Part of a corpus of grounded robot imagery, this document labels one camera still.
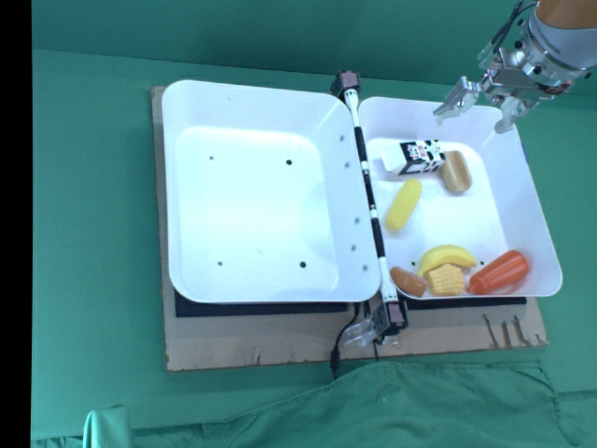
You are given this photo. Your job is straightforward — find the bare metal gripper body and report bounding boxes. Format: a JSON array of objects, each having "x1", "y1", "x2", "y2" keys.
[{"x1": 479, "y1": 28, "x2": 592, "y2": 107}]

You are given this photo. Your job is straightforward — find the white and black milk carton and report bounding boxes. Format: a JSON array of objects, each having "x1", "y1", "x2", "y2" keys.
[{"x1": 381, "y1": 138, "x2": 447, "y2": 178}]

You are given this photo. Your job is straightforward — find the tan toy bread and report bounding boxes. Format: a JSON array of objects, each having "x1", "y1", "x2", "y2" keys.
[{"x1": 439, "y1": 149, "x2": 474, "y2": 195}]

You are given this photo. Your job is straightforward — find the white plastic tray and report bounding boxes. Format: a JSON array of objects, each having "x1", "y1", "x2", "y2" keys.
[
  {"x1": 160, "y1": 78, "x2": 385, "y2": 305},
  {"x1": 357, "y1": 95, "x2": 564, "y2": 302}
]

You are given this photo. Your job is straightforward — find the yellow toy corn cob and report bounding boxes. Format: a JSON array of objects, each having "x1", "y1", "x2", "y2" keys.
[{"x1": 384, "y1": 177, "x2": 424, "y2": 232}]

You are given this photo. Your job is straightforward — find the thin black and white rod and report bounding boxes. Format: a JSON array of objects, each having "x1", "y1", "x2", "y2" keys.
[{"x1": 343, "y1": 88, "x2": 398, "y2": 305}]

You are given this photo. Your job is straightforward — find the yellow banana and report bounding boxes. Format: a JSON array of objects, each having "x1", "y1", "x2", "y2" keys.
[{"x1": 416, "y1": 244, "x2": 479, "y2": 277}]

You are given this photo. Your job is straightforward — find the orange toy bottle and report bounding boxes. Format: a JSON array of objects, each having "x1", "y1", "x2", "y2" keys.
[{"x1": 465, "y1": 249, "x2": 531, "y2": 296}]

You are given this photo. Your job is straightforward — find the yellow toy french fries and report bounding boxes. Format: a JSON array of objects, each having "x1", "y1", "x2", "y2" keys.
[{"x1": 423, "y1": 263, "x2": 466, "y2": 298}]

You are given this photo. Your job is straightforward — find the brown toy hot dog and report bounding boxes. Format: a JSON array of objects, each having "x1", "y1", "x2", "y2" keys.
[{"x1": 389, "y1": 265, "x2": 429, "y2": 299}]

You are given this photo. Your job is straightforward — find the brown cardboard board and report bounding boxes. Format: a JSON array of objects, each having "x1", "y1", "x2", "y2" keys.
[{"x1": 150, "y1": 85, "x2": 549, "y2": 373}]

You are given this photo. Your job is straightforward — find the black block with thin wires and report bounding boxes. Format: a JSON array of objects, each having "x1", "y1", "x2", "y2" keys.
[
  {"x1": 371, "y1": 300, "x2": 410, "y2": 345},
  {"x1": 329, "y1": 69, "x2": 363, "y2": 98}
]

